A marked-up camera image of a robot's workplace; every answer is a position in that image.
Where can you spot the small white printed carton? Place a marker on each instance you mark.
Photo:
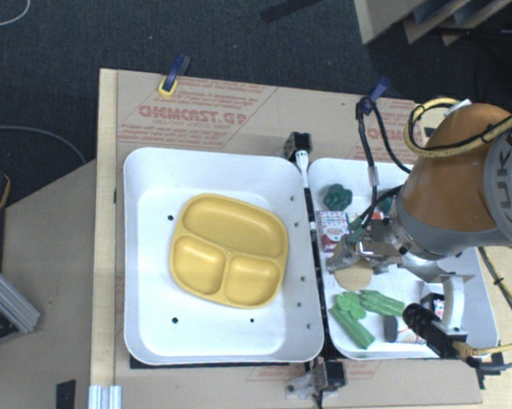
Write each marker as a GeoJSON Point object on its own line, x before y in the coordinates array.
{"type": "Point", "coordinates": [436, 305]}

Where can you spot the white and red printed carton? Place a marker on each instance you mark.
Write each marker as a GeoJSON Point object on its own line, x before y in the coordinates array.
{"type": "Point", "coordinates": [330, 228]}

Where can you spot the green celery stick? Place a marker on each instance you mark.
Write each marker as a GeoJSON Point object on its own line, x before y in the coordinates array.
{"type": "Point", "coordinates": [353, 328]}

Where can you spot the white plastic tray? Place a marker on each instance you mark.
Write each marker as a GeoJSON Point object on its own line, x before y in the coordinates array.
{"type": "Point", "coordinates": [149, 323]}
{"type": "Point", "coordinates": [408, 284]}

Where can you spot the grey oblong object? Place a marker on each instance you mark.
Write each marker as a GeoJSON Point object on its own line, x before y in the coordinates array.
{"type": "Point", "coordinates": [389, 328]}

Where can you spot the tan round biscuit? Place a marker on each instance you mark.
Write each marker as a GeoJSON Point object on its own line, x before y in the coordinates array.
{"type": "Point", "coordinates": [354, 279]}

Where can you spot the white printed packet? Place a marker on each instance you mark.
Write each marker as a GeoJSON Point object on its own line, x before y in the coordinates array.
{"type": "Point", "coordinates": [408, 336]}

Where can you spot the small dark green toy vegetable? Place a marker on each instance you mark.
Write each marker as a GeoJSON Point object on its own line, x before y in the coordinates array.
{"type": "Point", "coordinates": [386, 206]}

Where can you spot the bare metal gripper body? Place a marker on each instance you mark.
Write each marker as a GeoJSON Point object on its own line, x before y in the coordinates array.
{"type": "Point", "coordinates": [381, 241]}

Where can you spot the black cylinder on white bracket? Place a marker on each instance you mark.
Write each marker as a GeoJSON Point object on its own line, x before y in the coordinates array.
{"type": "Point", "coordinates": [423, 322]}

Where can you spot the light green broccoli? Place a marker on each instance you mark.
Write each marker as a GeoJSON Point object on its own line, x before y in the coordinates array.
{"type": "Point", "coordinates": [351, 304]}

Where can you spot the thin black and white rod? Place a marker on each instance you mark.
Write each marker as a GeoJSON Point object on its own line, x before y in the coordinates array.
{"type": "Point", "coordinates": [310, 203]}

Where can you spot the light green asparagus bunch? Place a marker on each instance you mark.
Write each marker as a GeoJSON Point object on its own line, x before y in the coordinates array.
{"type": "Point", "coordinates": [381, 302]}

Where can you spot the yellow divided plate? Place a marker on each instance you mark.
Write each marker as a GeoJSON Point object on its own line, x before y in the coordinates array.
{"type": "Point", "coordinates": [232, 224]}

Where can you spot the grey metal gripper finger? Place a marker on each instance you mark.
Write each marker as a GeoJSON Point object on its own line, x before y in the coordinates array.
{"type": "Point", "coordinates": [340, 256]}
{"type": "Point", "coordinates": [381, 266]}

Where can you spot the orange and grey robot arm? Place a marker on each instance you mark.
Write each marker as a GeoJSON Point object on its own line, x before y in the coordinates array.
{"type": "Point", "coordinates": [451, 188]}

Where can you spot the dark green broccoli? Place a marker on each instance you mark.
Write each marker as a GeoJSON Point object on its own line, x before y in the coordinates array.
{"type": "Point", "coordinates": [338, 197]}

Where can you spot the brown cardboard board red print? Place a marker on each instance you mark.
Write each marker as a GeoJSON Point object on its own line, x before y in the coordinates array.
{"type": "Point", "coordinates": [245, 119]}

